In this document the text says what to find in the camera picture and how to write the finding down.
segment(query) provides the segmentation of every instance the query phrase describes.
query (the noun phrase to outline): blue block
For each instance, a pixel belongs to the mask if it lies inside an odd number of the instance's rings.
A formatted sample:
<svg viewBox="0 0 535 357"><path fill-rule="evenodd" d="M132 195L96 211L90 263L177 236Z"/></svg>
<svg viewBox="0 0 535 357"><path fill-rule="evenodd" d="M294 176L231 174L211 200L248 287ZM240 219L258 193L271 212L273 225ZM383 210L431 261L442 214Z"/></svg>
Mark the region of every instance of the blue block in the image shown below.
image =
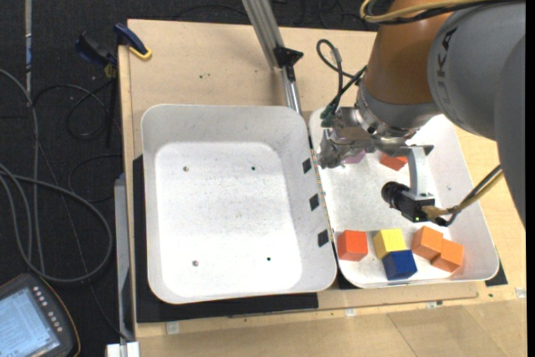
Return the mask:
<svg viewBox="0 0 535 357"><path fill-rule="evenodd" d="M383 258L383 266L389 280L403 280L418 271L411 250L390 252Z"/></svg>

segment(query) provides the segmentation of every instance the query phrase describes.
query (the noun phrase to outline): black bracket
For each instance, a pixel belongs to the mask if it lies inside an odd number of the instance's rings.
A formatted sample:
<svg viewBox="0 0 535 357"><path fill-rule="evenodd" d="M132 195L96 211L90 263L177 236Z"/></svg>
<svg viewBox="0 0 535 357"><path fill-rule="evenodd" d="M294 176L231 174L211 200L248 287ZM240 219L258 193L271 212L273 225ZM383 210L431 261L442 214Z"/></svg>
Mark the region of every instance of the black bracket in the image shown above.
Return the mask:
<svg viewBox="0 0 535 357"><path fill-rule="evenodd" d="M278 67L281 69L286 68L288 80L295 82L295 71L293 70L293 65L303 57L303 53L290 48L285 48L283 46L277 46L273 52L275 53L275 59L277 60Z"/></svg>

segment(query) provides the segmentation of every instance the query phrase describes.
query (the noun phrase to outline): wooden table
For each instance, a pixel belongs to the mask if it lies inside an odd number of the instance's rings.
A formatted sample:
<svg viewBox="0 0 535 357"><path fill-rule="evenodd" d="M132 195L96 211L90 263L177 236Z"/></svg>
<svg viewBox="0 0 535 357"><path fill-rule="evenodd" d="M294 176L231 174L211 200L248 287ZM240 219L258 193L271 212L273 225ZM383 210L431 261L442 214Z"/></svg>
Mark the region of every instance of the wooden table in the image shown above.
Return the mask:
<svg viewBox="0 0 535 357"><path fill-rule="evenodd" d="M142 61L120 47L120 98L130 248L132 161L142 154L140 119L152 105L284 105L280 75L268 68L251 26L130 20L152 49ZM304 52L296 65L304 116L325 106L337 75L315 45L327 38L355 72L368 61L375 34L281 28L286 46ZM351 105L355 89L342 105ZM493 141L457 130L472 180L497 163ZM527 355L526 233L505 182L481 200L508 284L485 282L341 290L318 294L319 309L291 314L135 323L142 355ZM134 254L130 252L130 265Z"/></svg>

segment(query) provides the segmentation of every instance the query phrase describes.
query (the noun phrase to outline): cube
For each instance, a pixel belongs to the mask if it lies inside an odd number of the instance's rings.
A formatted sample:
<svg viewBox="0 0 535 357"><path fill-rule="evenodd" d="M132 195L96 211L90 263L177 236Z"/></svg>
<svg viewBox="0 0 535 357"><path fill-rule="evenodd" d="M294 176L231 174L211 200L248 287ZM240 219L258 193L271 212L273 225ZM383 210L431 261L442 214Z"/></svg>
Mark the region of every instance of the cube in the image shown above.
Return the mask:
<svg viewBox="0 0 535 357"><path fill-rule="evenodd" d="M422 227L412 238L412 252L428 260L438 256L442 249L442 232L431 227Z"/></svg>
<svg viewBox="0 0 535 357"><path fill-rule="evenodd" d="M462 265L464 253L465 248L462 244L443 239L441 253L433 258L431 265L453 273Z"/></svg>
<svg viewBox="0 0 535 357"><path fill-rule="evenodd" d="M399 171L409 162L406 156L388 156L385 153L381 155L380 163L391 168L394 171Z"/></svg>
<svg viewBox="0 0 535 357"><path fill-rule="evenodd" d="M336 251L341 260L358 262L368 254L366 232L343 231L336 240Z"/></svg>
<svg viewBox="0 0 535 357"><path fill-rule="evenodd" d="M388 253L383 258L383 266L389 281L404 280L418 271L411 250Z"/></svg>
<svg viewBox="0 0 535 357"><path fill-rule="evenodd" d="M384 258L390 252L406 250L405 239L401 229L382 229L374 235L375 253L379 259Z"/></svg>

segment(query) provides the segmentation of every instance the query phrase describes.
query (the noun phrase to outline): black floor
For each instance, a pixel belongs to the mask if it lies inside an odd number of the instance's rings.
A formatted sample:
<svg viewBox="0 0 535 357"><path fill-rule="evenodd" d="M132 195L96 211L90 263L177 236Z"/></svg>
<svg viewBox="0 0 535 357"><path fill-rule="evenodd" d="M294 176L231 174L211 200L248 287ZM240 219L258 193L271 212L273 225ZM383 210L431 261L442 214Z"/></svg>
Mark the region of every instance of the black floor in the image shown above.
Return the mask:
<svg viewBox="0 0 535 357"><path fill-rule="evenodd" d="M344 28L375 30L358 18L363 0L283 0L273 4L279 25L306 28ZM26 52L23 0L0 0L0 68L26 85ZM99 130L104 111L90 99L74 109L85 95L107 78L95 65L84 62L74 49L76 38L87 31L97 41L113 47L115 23L127 18L248 23L240 0L33 0L32 96L45 90L36 103L39 139L38 176L94 203L109 225L114 227L114 202L108 198L115 178L121 173L120 128L115 125L110 145ZM97 93L108 105L110 87ZM99 158L83 163L93 157ZM12 82L0 75L0 163L12 172L31 176L33 171L33 131L25 99ZM26 186L31 195L31 187ZM72 278L84 274L78 243L87 269L95 268L105 253L106 236L102 226L86 209L57 193L39 191L38 212L43 256L49 275ZM19 213L25 230L23 211ZM33 255L37 263L37 253ZM8 200L0 191L0 283L27 269L18 254ZM94 295L116 324L115 261L93 282ZM83 345L82 355L101 356L106 344L119 337L104 321L88 285L57 285L57 291L71 311Z"/></svg>

